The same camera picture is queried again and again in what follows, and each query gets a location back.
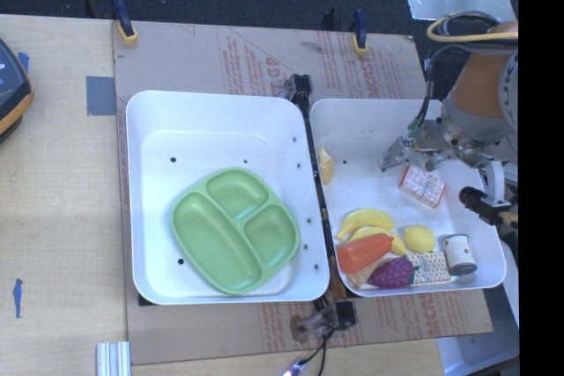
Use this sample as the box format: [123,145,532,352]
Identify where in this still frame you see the yellow banana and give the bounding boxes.
[348,225,407,257]
[335,208,397,241]

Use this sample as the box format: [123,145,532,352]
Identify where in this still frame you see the pale yellow bread slice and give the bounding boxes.
[345,261,384,291]

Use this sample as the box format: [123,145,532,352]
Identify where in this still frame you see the black block with thin wires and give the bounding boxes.
[333,299,358,330]
[284,73,315,103]

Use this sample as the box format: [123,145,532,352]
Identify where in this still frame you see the yellow lemon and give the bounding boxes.
[403,224,436,254]

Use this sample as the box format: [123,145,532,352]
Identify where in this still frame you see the green divided plate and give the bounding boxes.
[169,166,301,296]

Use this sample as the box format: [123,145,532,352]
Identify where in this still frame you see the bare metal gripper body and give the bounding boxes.
[397,118,491,169]

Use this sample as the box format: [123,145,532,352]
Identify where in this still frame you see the white can with dots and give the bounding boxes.
[442,233,479,276]

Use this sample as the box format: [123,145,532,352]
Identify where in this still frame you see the brown cardboard board red print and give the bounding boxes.
[112,19,494,366]

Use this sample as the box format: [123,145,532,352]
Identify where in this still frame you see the white plastic tray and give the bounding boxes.
[308,98,508,299]
[125,90,331,306]

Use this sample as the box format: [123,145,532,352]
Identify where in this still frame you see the thin black and white rod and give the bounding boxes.
[301,95,341,301]

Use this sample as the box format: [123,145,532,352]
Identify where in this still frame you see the black cylinder on white bracket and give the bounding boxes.
[457,159,519,230]

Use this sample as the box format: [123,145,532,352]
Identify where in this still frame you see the orange and white carton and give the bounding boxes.
[398,164,447,210]
[403,250,452,285]

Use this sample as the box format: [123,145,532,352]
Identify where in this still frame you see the yellow cheese wedge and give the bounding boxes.
[316,146,336,186]

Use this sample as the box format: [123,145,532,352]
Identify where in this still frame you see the purple grapes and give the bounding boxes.
[367,257,419,291]

